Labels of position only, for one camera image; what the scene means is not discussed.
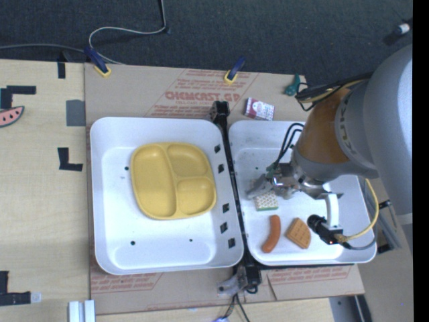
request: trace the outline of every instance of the yellow divided plate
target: yellow divided plate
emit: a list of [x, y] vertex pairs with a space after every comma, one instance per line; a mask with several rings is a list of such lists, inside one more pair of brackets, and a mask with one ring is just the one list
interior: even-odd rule
[[204, 152], [187, 143], [152, 143], [131, 157], [139, 208], [154, 219], [201, 215], [216, 203], [216, 185]]

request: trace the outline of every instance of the cardboard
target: cardboard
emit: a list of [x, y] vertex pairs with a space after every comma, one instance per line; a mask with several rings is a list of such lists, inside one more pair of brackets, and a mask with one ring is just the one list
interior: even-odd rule
[[[232, 85], [218, 70], [111, 65], [103, 78], [85, 64], [88, 206], [91, 209], [89, 129], [102, 117], [208, 118], [214, 101], [228, 101], [229, 125], [249, 119], [247, 99], [275, 107], [274, 120], [305, 121], [293, 97], [284, 94], [294, 75], [240, 72]], [[230, 297], [217, 294], [217, 283], [232, 275], [231, 268], [112, 276], [103, 272], [91, 255], [90, 290], [97, 314], [227, 305]], [[310, 299], [361, 294], [363, 284], [356, 265], [288, 268], [262, 271], [256, 294], [247, 303]]]

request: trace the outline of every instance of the teal clamp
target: teal clamp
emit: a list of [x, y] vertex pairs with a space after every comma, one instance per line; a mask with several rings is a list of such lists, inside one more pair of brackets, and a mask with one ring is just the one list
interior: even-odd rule
[[223, 80], [228, 84], [231, 85], [235, 79], [238, 76], [238, 72], [243, 69], [244, 65], [246, 63], [246, 57], [240, 56], [238, 61], [234, 64], [234, 66], [227, 71], [225, 76], [223, 77]]
[[90, 46], [86, 46], [84, 49], [84, 53], [91, 59], [91, 61], [95, 64], [95, 70], [99, 72], [99, 74], [103, 77], [108, 77], [112, 70], [105, 64], [100, 54], [91, 48]]
[[298, 93], [300, 83], [301, 83], [300, 76], [298, 74], [295, 74], [294, 82], [286, 87], [286, 89], [284, 90], [284, 94], [289, 95], [290, 97], [293, 97], [295, 94]]

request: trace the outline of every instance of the orange sausage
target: orange sausage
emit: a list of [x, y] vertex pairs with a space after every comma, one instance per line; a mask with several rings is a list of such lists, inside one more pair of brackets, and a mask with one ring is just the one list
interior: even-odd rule
[[270, 253], [275, 245], [278, 243], [280, 238], [280, 231], [282, 225], [280, 224], [280, 217], [278, 215], [272, 215], [269, 217], [270, 231], [267, 241], [262, 246], [262, 252]]

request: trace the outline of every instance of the white object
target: white object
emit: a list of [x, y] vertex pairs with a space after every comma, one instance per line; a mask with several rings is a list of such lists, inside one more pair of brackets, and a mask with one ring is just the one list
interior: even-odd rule
[[95, 322], [95, 304], [93, 300], [69, 302], [67, 310], [68, 322]]
[[[136, 148], [155, 142], [186, 142], [206, 154], [217, 188], [213, 209], [197, 217], [163, 221], [141, 212], [127, 168]], [[103, 270], [111, 274], [198, 270], [231, 267], [242, 258], [222, 135], [213, 123], [106, 117], [91, 127], [90, 146], [95, 256]]]
[[[279, 209], [275, 211], [256, 211], [253, 199], [247, 199], [245, 191], [249, 189], [251, 181], [265, 173], [266, 167], [277, 158], [291, 123], [238, 121], [229, 130], [237, 189], [251, 255], [267, 266], [352, 264], [372, 260], [377, 251], [376, 244], [366, 250], [347, 250], [340, 245], [327, 245], [312, 232], [310, 247], [303, 250], [284, 236], [296, 217], [307, 221], [313, 214], [326, 216], [327, 206], [324, 199], [314, 200], [305, 193], [298, 192], [288, 200], [279, 198]], [[282, 162], [289, 161], [290, 152], [282, 159]], [[370, 218], [356, 176], [342, 176], [325, 184], [325, 189], [344, 194], [338, 200], [338, 223], [344, 228], [345, 235], [353, 235], [369, 225]], [[282, 232], [277, 246], [271, 253], [266, 254], [261, 247], [268, 238], [269, 216], [273, 214], [280, 216]], [[373, 238], [374, 234], [370, 231], [350, 243], [355, 247], [366, 246]]]

